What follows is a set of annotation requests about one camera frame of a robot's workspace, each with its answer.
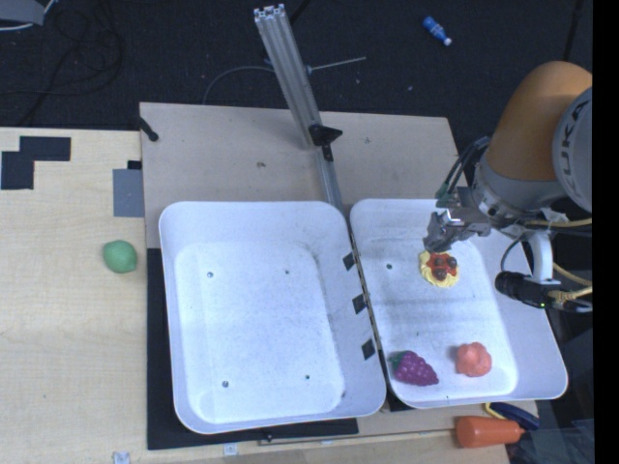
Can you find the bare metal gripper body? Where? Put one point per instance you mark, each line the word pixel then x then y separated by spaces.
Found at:
pixel 468 218

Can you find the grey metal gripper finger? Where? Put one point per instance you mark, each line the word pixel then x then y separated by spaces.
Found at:
pixel 432 234
pixel 447 240

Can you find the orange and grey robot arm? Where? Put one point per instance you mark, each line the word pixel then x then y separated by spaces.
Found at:
pixel 532 128

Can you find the yellow pasta with meatballs toy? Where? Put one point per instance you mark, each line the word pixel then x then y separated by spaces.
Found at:
pixel 437 271

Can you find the white plastic tray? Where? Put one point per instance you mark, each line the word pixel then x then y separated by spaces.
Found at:
pixel 435 317
pixel 261 327

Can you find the orange lumpy toy food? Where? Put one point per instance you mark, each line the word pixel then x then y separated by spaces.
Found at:
pixel 474 359

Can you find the purple grapes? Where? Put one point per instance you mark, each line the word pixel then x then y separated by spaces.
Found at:
pixel 415 369

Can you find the blue and white toy bottle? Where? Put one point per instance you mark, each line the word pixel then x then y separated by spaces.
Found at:
pixel 436 30

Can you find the pale wood board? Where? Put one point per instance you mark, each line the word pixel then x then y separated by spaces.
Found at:
pixel 232 162

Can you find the green round toy fruit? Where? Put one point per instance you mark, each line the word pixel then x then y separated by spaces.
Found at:
pixel 120 256

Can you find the black cylinder on white bracket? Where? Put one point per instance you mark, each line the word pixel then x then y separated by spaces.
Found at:
pixel 524 288

